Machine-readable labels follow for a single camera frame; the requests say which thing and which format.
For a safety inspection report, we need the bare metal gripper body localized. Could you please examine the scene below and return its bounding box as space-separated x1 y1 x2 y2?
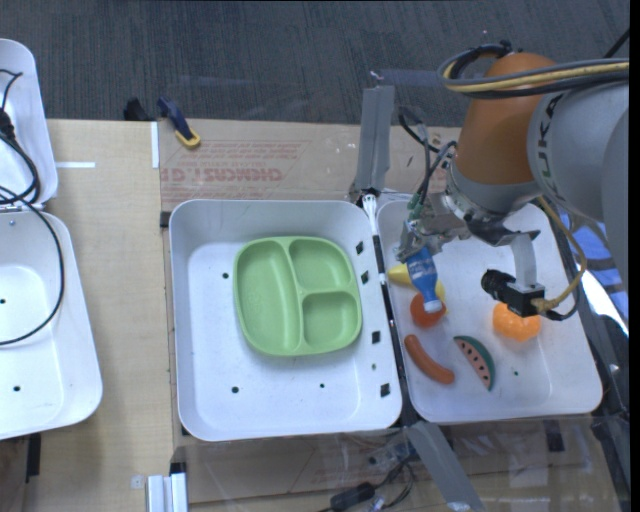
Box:
405 192 495 247

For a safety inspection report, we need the white plastic tray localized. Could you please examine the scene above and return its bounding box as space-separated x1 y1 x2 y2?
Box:
0 38 60 212
375 197 605 427
0 208 104 442
168 198 404 443

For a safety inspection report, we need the watermelon slice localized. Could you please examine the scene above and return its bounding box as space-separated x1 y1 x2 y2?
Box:
453 335 497 392

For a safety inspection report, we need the orange-red sausage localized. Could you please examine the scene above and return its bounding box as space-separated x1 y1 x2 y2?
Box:
403 333 457 386

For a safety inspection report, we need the orange toy pumpkin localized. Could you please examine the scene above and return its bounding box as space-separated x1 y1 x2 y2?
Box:
492 301 543 344

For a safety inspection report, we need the black cylinder on white bracket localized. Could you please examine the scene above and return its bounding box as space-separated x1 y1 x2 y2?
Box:
480 232 547 318

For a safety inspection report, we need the blue bottle white label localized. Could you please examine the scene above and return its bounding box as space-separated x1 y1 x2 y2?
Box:
405 245 447 314

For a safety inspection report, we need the brown cardboard board red print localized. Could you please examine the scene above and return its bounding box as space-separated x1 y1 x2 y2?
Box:
158 118 604 504

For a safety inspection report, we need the green divided plate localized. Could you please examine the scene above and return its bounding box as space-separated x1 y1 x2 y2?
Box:
232 235 364 358

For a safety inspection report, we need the black cable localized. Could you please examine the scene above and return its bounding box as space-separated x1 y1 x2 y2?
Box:
0 69 67 347

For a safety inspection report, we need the orange round toy fruit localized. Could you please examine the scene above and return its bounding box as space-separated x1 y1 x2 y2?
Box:
409 293 448 329

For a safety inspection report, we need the yellow banana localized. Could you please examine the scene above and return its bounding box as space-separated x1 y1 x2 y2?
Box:
387 263 448 304

